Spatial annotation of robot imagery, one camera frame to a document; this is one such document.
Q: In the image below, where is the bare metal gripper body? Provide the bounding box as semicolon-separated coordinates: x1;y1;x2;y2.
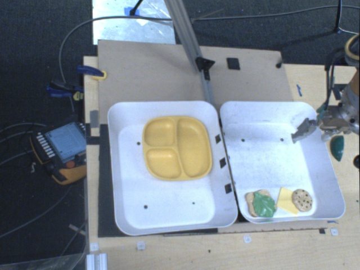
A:
317;104;359;136

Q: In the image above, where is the dark green wedge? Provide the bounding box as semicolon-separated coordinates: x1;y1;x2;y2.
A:
330;135;345;162

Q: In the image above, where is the white plastic tray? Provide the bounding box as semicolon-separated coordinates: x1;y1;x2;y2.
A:
219;100;347;225
107;100;239;237

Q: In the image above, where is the tan chocolate chip biscuit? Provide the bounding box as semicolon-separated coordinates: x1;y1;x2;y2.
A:
291;188;313;213

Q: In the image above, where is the yellow cheese slice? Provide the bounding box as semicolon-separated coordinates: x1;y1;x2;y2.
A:
276;187;300;216

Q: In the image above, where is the green lettuce leaf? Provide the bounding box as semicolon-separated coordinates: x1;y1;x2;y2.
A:
252;191;277;219

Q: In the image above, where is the tan toast slice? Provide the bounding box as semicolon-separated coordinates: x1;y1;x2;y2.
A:
245;189;272;218

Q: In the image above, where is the yellow divided plate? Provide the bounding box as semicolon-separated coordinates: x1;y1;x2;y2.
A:
142;115;213;182

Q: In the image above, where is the brown cardboard board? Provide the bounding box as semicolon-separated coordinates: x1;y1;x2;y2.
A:
97;39;333;235

